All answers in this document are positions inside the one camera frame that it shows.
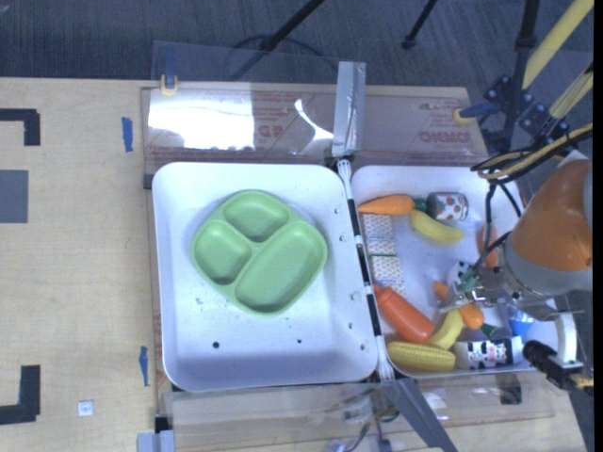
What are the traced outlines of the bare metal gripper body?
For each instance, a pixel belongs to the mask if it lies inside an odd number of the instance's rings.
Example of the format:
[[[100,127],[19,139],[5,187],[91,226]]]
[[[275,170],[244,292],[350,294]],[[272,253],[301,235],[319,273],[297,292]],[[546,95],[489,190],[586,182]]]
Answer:
[[[520,283],[506,267],[471,267],[464,273],[464,296],[483,306],[514,304],[520,296]]]

